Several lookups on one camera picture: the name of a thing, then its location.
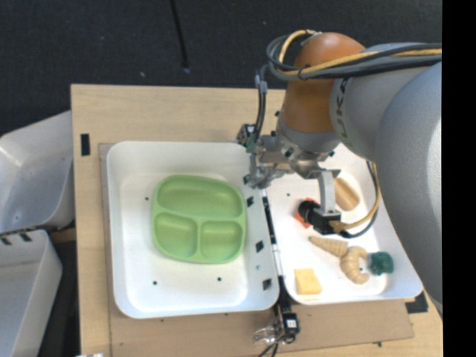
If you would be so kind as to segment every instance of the tan toy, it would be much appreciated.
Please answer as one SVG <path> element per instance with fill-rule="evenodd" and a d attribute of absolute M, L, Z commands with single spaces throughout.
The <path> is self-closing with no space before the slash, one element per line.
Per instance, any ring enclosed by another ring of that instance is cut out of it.
<path fill-rule="evenodd" d="M 312 268 L 295 269 L 296 291 L 298 295 L 317 295 L 322 286 Z"/>
<path fill-rule="evenodd" d="M 360 246 L 347 247 L 347 242 L 338 239 L 326 239 L 310 236 L 312 244 L 341 259 L 341 270 L 356 284 L 363 284 L 369 280 L 369 274 L 362 274 L 358 259 L 367 260 L 367 252 Z"/>
<path fill-rule="evenodd" d="M 334 178 L 335 201 L 342 210 L 351 211 L 357 208 L 360 197 L 357 192 L 342 177 Z"/>

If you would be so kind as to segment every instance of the black floor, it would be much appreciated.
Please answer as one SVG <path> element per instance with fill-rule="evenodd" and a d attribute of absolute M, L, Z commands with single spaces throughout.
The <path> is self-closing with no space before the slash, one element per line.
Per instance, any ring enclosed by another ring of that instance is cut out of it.
<path fill-rule="evenodd" d="M 266 45 L 301 28 L 370 46 L 441 42 L 443 0 L 0 0 L 0 135 L 69 109 L 71 83 L 253 86 Z M 281 87 L 271 81 L 271 87 Z"/>

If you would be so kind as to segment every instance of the black cable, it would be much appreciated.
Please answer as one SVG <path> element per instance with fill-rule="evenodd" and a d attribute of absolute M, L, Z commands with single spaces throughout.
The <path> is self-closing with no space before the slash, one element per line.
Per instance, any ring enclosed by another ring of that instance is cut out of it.
<path fill-rule="evenodd" d="M 265 122 L 265 113 L 266 113 L 266 93 L 261 93 L 261 118 L 258 123 L 257 137 L 258 139 L 261 135 L 261 130 L 263 129 L 263 124 Z"/>
<path fill-rule="evenodd" d="M 435 56 L 429 59 L 415 59 L 415 60 L 403 60 L 401 62 L 392 62 L 383 65 L 362 66 L 360 68 L 354 68 L 349 71 L 323 72 L 318 76 L 309 76 L 306 79 L 336 79 L 336 78 L 350 78 L 350 77 L 364 77 L 372 74 L 380 74 L 388 71 L 397 71 L 406 68 L 422 68 L 425 66 L 432 66 L 435 63 L 441 61 L 441 57 Z"/>
<path fill-rule="evenodd" d="M 258 126 L 260 125 L 262 115 L 263 115 L 263 97 L 262 97 L 260 91 L 258 91 L 258 113 L 257 113 L 257 116 L 256 116 L 256 120 L 254 122 L 254 130 L 253 130 L 253 133 L 255 135 L 257 135 L 257 133 L 258 133 Z"/>
<path fill-rule="evenodd" d="M 261 354 L 258 357 L 264 357 L 266 355 L 266 353 L 269 352 L 269 350 L 271 350 L 272 347 L 274 347 L 274 349 L 273 349 L 273 353 L 271 354 L 271 357 L 274 357 L 276 355 L 278 346 L 279 346 L 279 344 L 277 342 L 275 344 L 269 345 L 269 347 L 264 349 L 264 351 L 262 351 Z"/>
<path fill-rule="evenodd" d="M 280 61 L 277 60 L 276 56 L 277 56 L 277 54 L 279 54 L 279 52 L 281 50 L 281 47 L 282 47 L 282 44 L 279 44 L 279 46 L 278 46 L 278 43 L 280 41 L 282 41 L 282 39 L 286 39 L 286 38 L 287 38 L 287 36 L 284 36 L 284 38 L 279 37 L 278 39 L 275 39 L 274 41 L 272 41 L 269 44 L 269 46 L 266 48 L 266 56 L 267 56 L 268 60 L 275 67 L 278 67 L 278 68 L 280 68 L 284 71 L 300 70 L 302 68 L 297 68 L 295 66 L 286 65 L 286 64 L 283 64 L 283 63 L 281 63 Z M 440 42 L 432 42 L 432 43 L 429 43 L 429 44 L 406 45 L 406 46 L 402 46 L 400 48 L 393 48 L 393 49 L 388 49 L 386 51 L 379 51 L 376 54 L 372 54 L 372 55 L 367 56 L 367 57 L 362 57 L 361 59 L 355 59 L 355 60 L 351 60 L 351 61 L 348 61 L 348 62 L 343 62 L 343 63 L 340 63 L 338 65 L 331 66 L 331 67 L 329 67 L 325 70 L 332 69 L 332 68 L 337 68 L 337 67 L 343 67 L 343 66 L 358 65 L 358 64 L 362 64 L 362 63 L 365 63 L 365 62 L 368 62 L 368 61 L 371 61 L 371 60 L 377 60 L 377 59 L 382 58 L 382 57 L 389 57 L 389 56 L 392 56 L 394 54 L 398 54 L 398 53 L 402 53 L 402 52 L 406 52 L 406 51 L 418 51 L 418 50 L 424 50 L 424 49 L 438 49 L 438 48 L 441 48 L 441 47 L 442 47 L 442 44 Z"/>
<path fill-rule="evenodd" d="M 180 25 L 180 18 L 179 18 L 179 12 L 177 11 L 176 0 L 169 0 L 169 3 L 170 3 L 170 9 L 172 10 L 173 21 L 176 26 L 178 42 L 180 44 L 180 52 L 182 57 L 181 65 L 184 70 L 184 73 L 189 74 L 190 63 L 188 62 L 187 49 L 185 47 L 184 34 L 182 32 L 181 25 Z"/>
<path fill-rule="evenodd" d="M 295 335 L 291 335 L 289 338 L 287 338 L 286 340 L 284 340 L 284 342 L 286 343 L 286 345 L 290 345 L 292 344 L 293 342 L 296 341 L 296 336 Z"/>
<path fill-rule="evenodd" d="M 339 233 L 340 236 L 342 236 L 343 238 L 347 238 L 347 239 L 352 239 L 352 238 L 357 238 L 361 235 L 364 235 L 365 233 L 367 233 L 369 231 L 369 229 L 373 226 L 376 218 L 377 218 L 377 213 L 379 212 L 379 209 L 376 210 L 376 212 L 373 214 L 372 218 L 370 219 L 370 222 L 367 224 L 367 226 L 365 226 L 365 228 L 363 228 L 362 230 L 360 230 L 358 233 L 354 233 L 354 234 L 351 234 L 349 233 L 347 230 L 344 230 L 344 231 L 341 231 Z"/>

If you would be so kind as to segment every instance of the toy food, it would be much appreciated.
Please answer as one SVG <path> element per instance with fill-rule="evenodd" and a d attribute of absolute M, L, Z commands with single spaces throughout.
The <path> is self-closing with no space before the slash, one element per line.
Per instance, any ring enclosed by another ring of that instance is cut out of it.
<path fill-rule="evenodd" d="M 338 239 L 329 239 L 323 237 L 310 236 L 309 240 L 319 248 L 334 254 L 337 257 L 342 257 L 347 253 L 347 242 Z"/>
<path fill-rule="evenodd" d="M 367 252 L 360 246 L 349 247 L 347 253 L 341 257 L 341 270 L 354 283 L 363 284 L 369 280 L 370 275 L 361 273 L 358 264 L 359 258 L 367 260 Z"/>
<path fill-rule="evenodd" d="M 342 210 L 350 211 L 357 208 L 360 198 L 357 192 L 342 177 L 334 178 L 335 201 Z"/>
<path fill-rule="evenodd" d="M 358 259 L 367 260 L 367 252 L 360 246 L 347 247 L 347 242 L 338 239 L 326 239 L 310 236 L 312 244 L 341 259 L 341 270 L 356 284 L 363 284 L 369 280 L 369 274 L 361 273 Z"/>
<path fill-rule="evenodd" d="M 312 268 L 295 269 L 295 279 L 298 295 L 316 295 L 322 292 L 322 286 Z"/>
<path fill-rule="evenodd" d="M 384 272 L 393 272 L 393 259 L 389 253 L 379 251 L 370 255 L 370 272 L 374 275 L 382 275 Z"/>

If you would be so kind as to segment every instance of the yellow cable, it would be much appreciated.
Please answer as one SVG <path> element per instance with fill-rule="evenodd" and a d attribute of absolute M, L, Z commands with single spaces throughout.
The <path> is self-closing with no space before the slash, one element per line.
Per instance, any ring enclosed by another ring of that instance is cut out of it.
<path fill-rule="evenodd" d="M 345 223 L 341 221 L 329 221 L 329 224 L 332 226 L 332 228 L 334 229 L 336 233 L 340 233 L 343 230 L 349 230 L 351 228 L 355 228 L 357 226 L 364 224 L 365 222 L 369 221 L 373 217 L 373 215 L 379 208 L 381 193 L 380 193 L 379 177 L 377 176 L 377 168 L 374 163 L 372 163 L 372 170 L 376 180 L 376 196 L 375 196 L 375 202 L 373 203 L 372 208 L 370 209 L 369 213 L 364 218 L 360 219 L 359 221 L 355 221 L 352 223 Z"/>
<path fill-rule="evenodd" d="M 303 36 L 305 34 L 316 34 L 316 33 L 317 32 L 315 30 L 311 30 L 311 29 L 301 29 L 301 30 L 295 31 L 294 33 L 291 33 L 286 39 L 286 41 L 283 43 L 283 47 L 281 48 L 280 55 L 278 57 L 279 61 L 281 63 L 284 62 L 284 56 L 286 55 L 286 52 L 288 51 L 288 47 L 291 44 L 291 42 L 295 40 L 295 38 L 299 36 Z"/>
<path fill-rule="evenodd" d="M 334 59 L 332 61 L 320 63 L 319 65 L 309 66 L 308 68 L 302 68 L 301 70 L 291 70 L 291 71 L 284 71 L 279 70 L 281 74 L 288 75 L 288 76 L 302 76 L 304 77 L 307 73 L 312 73 L 314 71 L 324 70 L 326 68 L 331 68 L 333 66 L 341 65 L 346 62 L 352 62 L 356 60 L 362 60 L 368 56 L 372 56 L 374 54 L 380 53 L 379 51 L 369 51 L 367 53 L 357 53 L 351 56 L 346 56 L 338 59 Z M 395 53 L 389 57 L 415 57 L 415 56 L 436 56 L 441 55 L 441 49 L 422 49 L 418 51 L 403 51 L 400 53 Z"/>

